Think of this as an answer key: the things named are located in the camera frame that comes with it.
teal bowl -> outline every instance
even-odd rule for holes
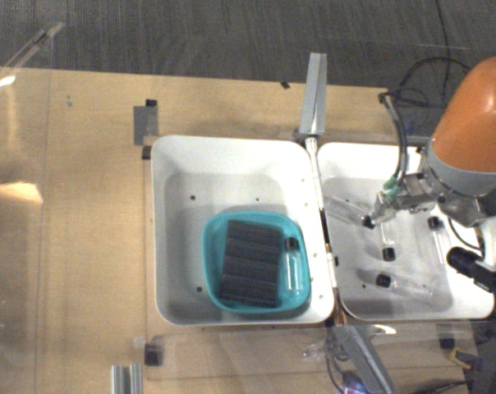
[[[286,253],[283,246],[281,247],[281,258],[278,266],[278,296],[275,308],[247,305],[238,301],[218,298],[227,227],[230,220],[270,225],[281,229],[283,239],[293,237],[299,241],[299,250],[293,256]],[[220,309],[227,312],[234,314],[271,314],[290,311],[302,306],[310,295],[310,273],[301,229],[290,218],[282,214],[237,211],[213,216],[204,225],[202,259],[209,297]]]

teal container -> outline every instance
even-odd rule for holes
[[[286,251],[282,244],[278,268],[278,302],[275,308],[247,305],[218,298],[223,271],[228,221],[238,220],[281,229],[282,238],[299,242],[295,251]],[[204,278],[209,297],[220,308],[234,314],[270,314],[290,311],[302,306],[310,295],[310,273],[301,229],[286,216],[273,212],[236,211],[220,213],[209,219],[202,234]]]

white plastic tray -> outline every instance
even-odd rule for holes
[[[414,150],[410,156],[409,169],[415,171],[420,156]],[[335,195],[370,209],[396,167],[397,147],[329,143],[320,148],[318,160],[325,196]],[[377,227],[371,231],[328,216],[330,240],[339,261],[338,287],[348,313],[366,321],[485,318],[491,313],[493,296],[446,264],[448,248],[462,244],[446,224],[449,246],[439,250],[427,226],[430,216],[446,223],[436,208],[431,213],[401,212],[389,224],[397,244],[397,258],[390,263],[383,261]],[[475,241],[474,231],[466,236]],[[430,300],[394,295],[374,284],[378,271],[408,276],[434,293]]]
[[[286,141],[167,136],[152,150],[155,297],[176,325],[318,323],[333,310],[333,288],[306,151]],[[305,307],[245,316],[219,309],[206,293],[201,233],[215,214],[265,210],[287,215],[303,232],[310,276]]]

gray carpet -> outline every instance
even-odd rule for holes
[[[496,54],[496,0],[439,1],[450,55]],[[54,66],[71,70],[304,81],[323,52],[329,83],[392,88],[446,55],[434,0],[0,0],[0,65],[51,21],[66,22]],[[444,72],[423,66],[410,85],[439,95]],[[451,68],[448,95],[463,75]]]

wooden table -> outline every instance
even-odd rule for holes
[[[141,362],[135,344],[154,331],[147,319],[148,305],[152,313],[145,279],[152,273],[152,223],[142,148],[133,145],[133,107],[158,100],[161,135],[289,140],[299,124],[305,87],[77,71],[25,74],[30,80],[18,103],[30,107],[35,89],[50,89],[39,291],[32,294],[39,305],[36,391],[106,394],[111,366]],[[393,142],[379,91],[329,86],[324,140]],[[192,337],[206,343],[195,335],[199,329],[165,325],[163,333],[179,337],[173,338],[178,343],[197,340]],[[274,343],[277,349],[283,340]],[[238,357],[251,354],[246,349],[240,347]],[[412,360],[389,368],[397,382],[413,381],[415,387],[424,376],[462,376],[439,350],[425,349],[414,358],[398,347]],[[145,378],[145,393],[333,392],[323,363],[236,376],[238,362],[231,359],[229,375],[188,378],[191,366],[213,368],[214,357],[192,358],[181,378]]]

